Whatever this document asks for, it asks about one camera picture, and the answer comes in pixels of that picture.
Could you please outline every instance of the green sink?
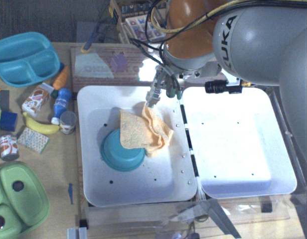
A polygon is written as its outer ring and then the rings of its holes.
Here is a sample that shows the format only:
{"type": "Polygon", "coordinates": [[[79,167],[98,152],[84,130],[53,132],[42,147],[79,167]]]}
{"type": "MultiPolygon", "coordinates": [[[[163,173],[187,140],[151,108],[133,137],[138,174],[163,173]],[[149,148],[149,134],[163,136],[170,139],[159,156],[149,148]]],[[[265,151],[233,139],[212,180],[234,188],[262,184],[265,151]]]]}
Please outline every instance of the green sink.
{"type": "Polygon", "coordinates": [[[37,175],[21,162],[0,167],[0,239],[15,239],[48,217],[50,203],[37,175]]]}

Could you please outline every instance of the white plastic tray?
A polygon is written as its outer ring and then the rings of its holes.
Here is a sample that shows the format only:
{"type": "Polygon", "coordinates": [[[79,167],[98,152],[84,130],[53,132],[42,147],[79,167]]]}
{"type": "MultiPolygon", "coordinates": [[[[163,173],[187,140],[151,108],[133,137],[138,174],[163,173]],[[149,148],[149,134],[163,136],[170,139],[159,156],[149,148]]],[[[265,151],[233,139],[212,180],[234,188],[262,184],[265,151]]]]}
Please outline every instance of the white plastic tray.
{"type": "Polygon", "coordinates": [[[174,130],[169,148],[130,172],[110,168],[101,158],[104,137],[120,127],[120,109],[141,115],[150,87],[87,86],[77,97],[84,194],[97,207],[186,201],[196,182],[180,105],[165,93],[155,113],[174,130]]]}
{"type": "Polygon", "coordinates": [[[184,90],[183,104],[202,188],[212,198],[289,194],[297,180],[268,95],[184,90]]]}

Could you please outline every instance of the banana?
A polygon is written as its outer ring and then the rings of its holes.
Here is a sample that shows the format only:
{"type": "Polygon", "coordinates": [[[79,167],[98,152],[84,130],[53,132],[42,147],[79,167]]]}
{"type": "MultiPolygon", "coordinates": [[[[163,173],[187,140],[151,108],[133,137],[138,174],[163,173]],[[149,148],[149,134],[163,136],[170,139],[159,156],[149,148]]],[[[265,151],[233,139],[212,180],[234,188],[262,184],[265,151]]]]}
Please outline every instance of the banana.
{"type": "Polygon", "coordinates": [[[52,134],[56,133],[59,130],[58,125],[39,123],[36,120],[29,117],[25,112],[23,113],[23,116],[25,117],[26,126],[38,133],[52,134]]]}

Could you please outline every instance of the blue cube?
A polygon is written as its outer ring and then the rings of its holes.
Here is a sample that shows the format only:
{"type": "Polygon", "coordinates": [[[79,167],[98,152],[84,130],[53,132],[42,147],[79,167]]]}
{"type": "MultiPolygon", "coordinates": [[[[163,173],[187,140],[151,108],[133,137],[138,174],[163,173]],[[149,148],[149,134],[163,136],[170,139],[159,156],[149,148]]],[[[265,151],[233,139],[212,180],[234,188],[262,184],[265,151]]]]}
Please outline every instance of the blue cube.
{"type": "Polygon", "coordinates": [[[0,129],[15,132],[17,114],[3,111],[0,117],[0,129]]]}

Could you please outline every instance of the soda can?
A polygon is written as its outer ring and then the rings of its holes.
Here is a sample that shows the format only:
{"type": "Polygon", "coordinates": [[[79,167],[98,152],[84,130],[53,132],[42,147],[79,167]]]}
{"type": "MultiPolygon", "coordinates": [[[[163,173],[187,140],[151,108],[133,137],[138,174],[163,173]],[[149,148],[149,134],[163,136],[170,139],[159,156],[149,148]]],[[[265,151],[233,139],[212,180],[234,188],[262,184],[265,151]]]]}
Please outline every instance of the soda can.
{"type": "Polygon", "coordinates": [[[19,158],[17,138],[11,134],[0,138],[0,156],[4,161],[13,161],[19,158]]]}

